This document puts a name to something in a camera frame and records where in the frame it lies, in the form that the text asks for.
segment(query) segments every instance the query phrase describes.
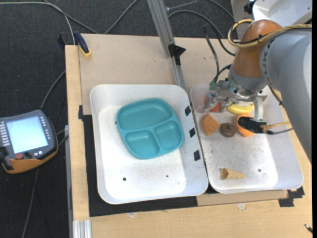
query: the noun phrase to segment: black floor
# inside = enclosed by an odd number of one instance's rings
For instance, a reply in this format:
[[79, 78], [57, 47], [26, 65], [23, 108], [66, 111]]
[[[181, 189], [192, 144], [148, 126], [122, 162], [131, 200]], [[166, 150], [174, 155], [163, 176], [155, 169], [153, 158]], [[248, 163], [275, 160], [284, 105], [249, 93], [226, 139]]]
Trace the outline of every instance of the black floor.
[[[0, 2], [41, 0], [0, 0]], [[133, 0], [47, 0], [104, 33]], [[210, 19], [223, 36], [233, 19], [219, 6], [207, 0], [164, 0], [177, 10], [192, 10]], [[214, 0], [232, 13], [230, 0]], [[182, 7], [175, 6], [194, 2]], [[206, 21], [191, 13], [170, 18], [174, 36], [201, 37]], [[70, 20], [73, 31], [91, 33]], [[65, 17], [49, 5], [0, 4], [0, 117], [39, 109], [54, 81], [65, 70], [64, 54], [57, 38], [70, 39]], [[156, 36], [146, 0], [138, 1], [109, 32], [119, 35]], [[44, 111], [61, 131], [67, 125], [66, 81], [62, 77], [44, 105]], [[68, 237], [68, 206], [65, 150], [39, 168], [34, 202], [25, 232], [26, 238]], [[22, 237], [28, 215], [36, 170], [9, 175], [0, 168], [0, 238]]]

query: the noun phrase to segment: teal divided plate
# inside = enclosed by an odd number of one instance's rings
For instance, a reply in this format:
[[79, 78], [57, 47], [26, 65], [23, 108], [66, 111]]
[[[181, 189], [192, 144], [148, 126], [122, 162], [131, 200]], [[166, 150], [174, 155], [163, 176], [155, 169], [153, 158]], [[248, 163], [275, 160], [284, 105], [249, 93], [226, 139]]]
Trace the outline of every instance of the teal divided plate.
[[147, 99], [123, 106], [116, 123], [129, 152], [150, 159], [179, 148], [184, 134], [176, 113], [161, 99]]

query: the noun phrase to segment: controller screen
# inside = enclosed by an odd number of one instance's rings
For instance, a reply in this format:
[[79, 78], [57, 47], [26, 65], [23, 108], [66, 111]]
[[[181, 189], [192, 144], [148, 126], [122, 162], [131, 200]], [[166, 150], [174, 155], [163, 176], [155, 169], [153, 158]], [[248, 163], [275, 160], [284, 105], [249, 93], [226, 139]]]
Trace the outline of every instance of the controller screen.
[[6, 125], [14, 153], [48, 145], [39, 117], [10, 121]]

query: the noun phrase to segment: red button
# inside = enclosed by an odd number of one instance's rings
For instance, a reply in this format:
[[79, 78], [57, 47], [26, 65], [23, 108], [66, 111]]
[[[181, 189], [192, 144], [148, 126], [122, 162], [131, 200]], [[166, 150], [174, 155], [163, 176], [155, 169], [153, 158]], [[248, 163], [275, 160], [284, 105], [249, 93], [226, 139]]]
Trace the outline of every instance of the red button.
[[23, 159], [23, 154], [22, 154], [22, 153], [17, 153], [17, 154], [15, 155], [15, 159], [16, 159], [16, 160], [22, 160], [22, 159]]

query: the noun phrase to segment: yellow banana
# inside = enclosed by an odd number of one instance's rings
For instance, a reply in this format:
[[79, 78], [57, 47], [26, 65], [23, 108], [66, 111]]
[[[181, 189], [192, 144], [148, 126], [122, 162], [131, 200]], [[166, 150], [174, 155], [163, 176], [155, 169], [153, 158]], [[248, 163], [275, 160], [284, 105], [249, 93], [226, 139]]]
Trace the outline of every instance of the yellow banana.
[[232, 104], [231, 106], [227, 107], [227, 110], [235, 115], [241, 115], [245, 113], [250, 113], [254, 108], [254, 104], [240, 106], [237, 104]]

